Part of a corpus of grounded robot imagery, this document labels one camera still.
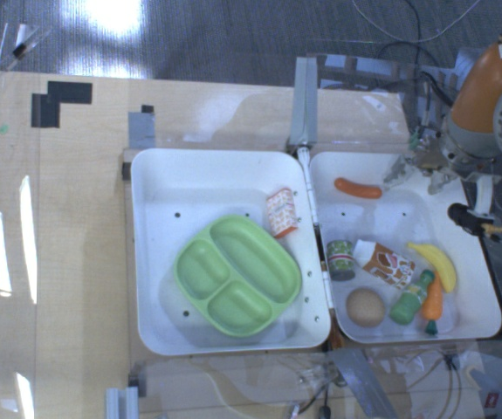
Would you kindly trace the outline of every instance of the carrot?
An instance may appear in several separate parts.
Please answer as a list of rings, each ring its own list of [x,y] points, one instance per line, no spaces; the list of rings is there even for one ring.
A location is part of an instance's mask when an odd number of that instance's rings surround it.
[[[443,285],[438,272],[435,273],[435,279],[427,287],[427,299],[422,306],[422,316],[429,321],[425,332],[429,335],[437,335],[437,324],[435,321],[443,315]]]
[[[338,177],[334,180],[334,186],[341,192],[355,197],[378,199],[382,196],[382,189],[378,186],[361,185],[359,183],[350,182],[342,177]]]

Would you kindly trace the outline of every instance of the brown ball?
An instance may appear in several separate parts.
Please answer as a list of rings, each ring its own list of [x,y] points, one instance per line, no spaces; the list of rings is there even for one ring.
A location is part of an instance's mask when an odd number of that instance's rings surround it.
[[[379,294],[370,289],[355,289],[347,296],[347,316],[362,327],[375,327],[384,320],[386,309]]]

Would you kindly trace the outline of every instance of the white cable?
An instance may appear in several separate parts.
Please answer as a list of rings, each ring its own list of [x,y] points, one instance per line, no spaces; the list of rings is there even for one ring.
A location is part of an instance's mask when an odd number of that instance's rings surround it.
[[[383,34],[386,34],[387,36],[389,36],[390,38],[393,38],[394,40],[397,40],[399,42],[409,42],[411,44],[421,44],[421,43],[424,43],[424,42],[429,42],[431,40],[435,40],[436,38],[439,38],[441,37],[446,31],[448,31],[450,28],[452,28],[455,24],[457,24],[458,22],[460,22],[460,20],[462,20],[464,17],[466,17],[466,15],[471,11],[473,10],[479,2],[481,2],[482,0],[476,0],[472,6],[470,6],[470,8],[468,8],[459,18],[457,18],[456,20],[454,20],[452,23],[450,23],[449,25],[447,25],[442,31],[440,31],[438,34],[436,34],[435,36],[431,36],[430,38],[422,38],[422,39],[417,39],[417,40],[406,40],[406,39],[403,39],[403,38],[399,38],[397,36],[395,36],[394,34],[386,31],[384,28],[382,28],[381,26],[379,26],[378,24],[376,24],[375,22],[373,22],[373,20],[371,20],[361,9],[360,7],[358,6],[357,2],[355,2],[355,0],[352,0],[352,4],[354,5],[355,7],[355,10],[357,10],[357,12],[360,13],[360,15],[365,19],[367,20],[368,23],[372,24],[377,30],[379,30],[380,32],[382,32]]]

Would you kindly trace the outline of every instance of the green can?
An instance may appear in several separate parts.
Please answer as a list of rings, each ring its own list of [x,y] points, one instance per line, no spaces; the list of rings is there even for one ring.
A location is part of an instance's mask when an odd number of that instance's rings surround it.
[[[347,281],[355,276],[354,246],[349,241],[332,241],[327,246],[327,262],[330,277],[335,281]]]

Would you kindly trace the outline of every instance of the wooden surface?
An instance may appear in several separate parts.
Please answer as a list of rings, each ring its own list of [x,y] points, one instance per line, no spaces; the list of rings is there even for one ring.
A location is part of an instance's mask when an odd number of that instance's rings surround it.
[[[62,104],[59,129],[31,128],[31,94],[46,93],[51,79],[92,82],[93,103]],[[343,128],[344,108],[338,104],[343,101],[349,106],[350,95],[337,101],[338,95],[324,95],[332,103],[320,109],[320,124],[332,123],[332,134],[340,134]],[[367,105],[355,111],[355,117],[350,115],[358,122],[347,128],[357,133],[363,126],[361,134],[375,134],[374,143],[392,130],[398,133],[396,144],[402,144],[407,135],[399,121],[381,124],[378,130],[361,124],[369,106],[382,113],[373,103],[364,100]],[[12,379],[17,371],[33,383],[36,417],[42,419],[102,417],[105,389],[127,385],[129,335],[135,326],[131,324],[129,330],[125,187],[120,166],[128,145],[128,112],[140,111],[142,104],[155,107],[158,144],[163,147],[283,150],[292,89],[21,73],[0,78],[0,128],[8,127],[7,133],[0,131],[0,210],[8,221],[5,237],[14,288],[10,298],[0,297],[0,417],[15,416],[1,407],[1,399],[10,402],[7,406],[12,400],[17,405]],[[37,308],[29,296],[21,251],[17,188],[24,174],[30,175],[37,213]],[[176,405],[169,417],[238,415],[220,408],[230,393],[217,393],[206,410],[183,411],[191,393],[168,391],[168,386],[182,383],[177,373],[182,360],[155,359],[168,364],[168,371],[158,374],[155,383],[168,396],[169,405]],[[207,376],[201,372],[198,377],[194,380]],[[463,397],[462,417],[478,417],[477,391],[463,390],[469,394]],[[412,404],[410,394],[392,396],[405,410]],[[344,417],[344,411],[345,417],[363,417],[349,391],[336,397],[342,404],[333,417]],[[427,401],[428,393],[423,399]],[[264,417],[264,407],[240,408],[247,416]],[[311,409],[307,417],[314,415],[316,409]]]

